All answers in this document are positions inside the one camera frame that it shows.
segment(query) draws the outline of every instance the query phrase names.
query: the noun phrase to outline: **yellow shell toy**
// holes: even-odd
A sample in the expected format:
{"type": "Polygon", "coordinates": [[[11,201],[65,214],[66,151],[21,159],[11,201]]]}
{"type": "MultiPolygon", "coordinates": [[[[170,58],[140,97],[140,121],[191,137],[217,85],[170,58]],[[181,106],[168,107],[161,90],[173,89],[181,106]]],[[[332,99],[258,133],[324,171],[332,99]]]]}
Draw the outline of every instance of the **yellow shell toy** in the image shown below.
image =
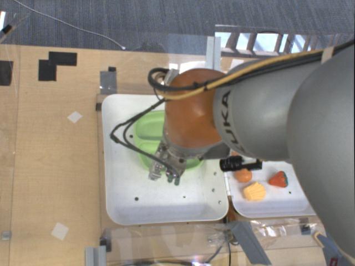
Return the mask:
{"type": "Polygon", "coordinates": [[[266,190],[263,185],[258,182],[244,188],[244,196],[248,201],[261,201],[266,196],[266,190]]]}

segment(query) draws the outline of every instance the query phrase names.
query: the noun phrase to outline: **gray carpet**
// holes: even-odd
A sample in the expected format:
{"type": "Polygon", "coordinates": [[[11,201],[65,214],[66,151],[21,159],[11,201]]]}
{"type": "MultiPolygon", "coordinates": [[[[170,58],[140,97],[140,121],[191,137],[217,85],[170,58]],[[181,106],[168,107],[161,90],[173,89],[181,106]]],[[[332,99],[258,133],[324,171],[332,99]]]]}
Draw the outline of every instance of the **gray carpet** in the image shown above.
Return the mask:
{"type": "MultiPolygon", "coordinates": [[[[19,0],[40,12],[107,35],[128,50],[205,54],[215,25],[280,33],[354,33],[355,0],[19,0]]],[[[115,49],[102,38],[0,0],[0,10],[30,13],[8,43],[115,49]]]]}

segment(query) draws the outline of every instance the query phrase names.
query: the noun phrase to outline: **yellow cable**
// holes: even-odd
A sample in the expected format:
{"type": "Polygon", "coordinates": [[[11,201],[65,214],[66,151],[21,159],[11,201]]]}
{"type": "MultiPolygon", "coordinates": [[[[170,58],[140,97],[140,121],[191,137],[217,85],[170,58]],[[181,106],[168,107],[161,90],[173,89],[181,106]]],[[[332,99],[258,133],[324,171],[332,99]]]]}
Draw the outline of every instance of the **yellow cable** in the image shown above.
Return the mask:
{"type": "Polygon", "coordinates": [[[156,92],[161,95],[162,97],[164,97],[165,99],[167,100],[181,100],[181,99],[186,99],[186,98],[189,98],[191,96],[194,96],[194,95],[197,95],[197,94],[201,94],[203,93],[205,90],[211,90],[211,89],[214,89],[220,85],[223,85],[225,83],[228,83],[238,77],[241,77],[247,73],[250,73],[254,70],[257,70],[257,69],[260,69],[260,68],[263,68],[265,66],[268,66],[268,65],[271,65],[271,64],[274,64],[274,63],[277,63],[277,62],[281,62],[281,61],[285,61],[285,60],[292,60],[292,59],[296,59],[296,58],[299,58],[299,57],[303,57],[303,56],[307,56],[307,55],[312,55],[312,54],[317,54],[319,52],[322,52],[323,49],[319,49],[319,50],[313,50],[313,51],[310,51],[310,52],[300,52],[300,53],[294,53],[294,54],[287,54],[287,55],[282,55],[282,56],[279,56],[279,57],[275,57],[275,58],[269,58],[269,59],[265,59],[265,60],[262,60],[258,63],[254,63],[254,64],[251,64],[250,66],[248,67],[245,67],[237,72],[234,72],[230,75],[227,75],[219,80],[216,80],[212,83],[209,83],[208,85],[206,85],[205,87],[201,87],[201,88],[198,88],[198,89],[195,89],[195,90],[192,90],[188,93],[185,93],[185,94],[181,94],[181,95],[171,95],[171,94],[166,94],[166,93],[163,93],[162,91],[160,90],[157,90],[156,92]]]}

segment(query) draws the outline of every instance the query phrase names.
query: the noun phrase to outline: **table surface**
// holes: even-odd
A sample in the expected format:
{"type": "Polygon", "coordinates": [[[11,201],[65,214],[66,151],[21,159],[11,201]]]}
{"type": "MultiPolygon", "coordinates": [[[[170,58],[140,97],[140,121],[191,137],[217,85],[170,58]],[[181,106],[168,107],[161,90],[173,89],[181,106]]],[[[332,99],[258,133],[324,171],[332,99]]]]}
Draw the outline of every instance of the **table surface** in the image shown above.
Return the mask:
{"type": "MultiPolygon", "coordinates": [[[[85,248],[99,244],[105,211],[95,110],[100,71],[116,67],[118,93],[152,94],[151,68],[205,56],[0,45],[0,60],[13,61],[11,86],[0,86],[0,231],[12,232],[0,241],[0,265],[84,265],[85,248]],[[49,51],[77,53],[77,66],[57,66],[57,81],[38,81],[38,60],[49,51]],[[76,123],[67,118],[73,112],[82,115],[76,123]],[[63,240],[51,235],[57,223],[68,227],[63,240]]],[[[232,62],[223,57],[221,70],[232,62]]],[[[267,254],[274,265],[324,264],[313,244],[267,254]]],[[[250,265],[243,252],[232,259],[250,265]]],[[[227,261],[221,253],[213,265],[227,261]]]]}

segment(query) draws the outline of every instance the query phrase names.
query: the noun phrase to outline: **green bowl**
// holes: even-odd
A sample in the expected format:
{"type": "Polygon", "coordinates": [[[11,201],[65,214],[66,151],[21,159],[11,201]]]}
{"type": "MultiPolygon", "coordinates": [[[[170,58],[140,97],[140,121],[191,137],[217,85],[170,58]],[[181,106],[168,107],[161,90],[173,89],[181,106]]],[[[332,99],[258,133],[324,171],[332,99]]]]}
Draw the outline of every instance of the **green bowl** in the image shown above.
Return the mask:
{"type": "MultiPolygon", "coordinates": [[[[135,146],[144,152],[154,155],[163,138],[164,111],[151,111],[133,125],[135,146]]],[[[149,170],[152,159],[138,154],[142,166],[149,170]]],[[[201,166],[203,161],[192,158],[186,162],[186,170],[190,171],[201,166]]]]}

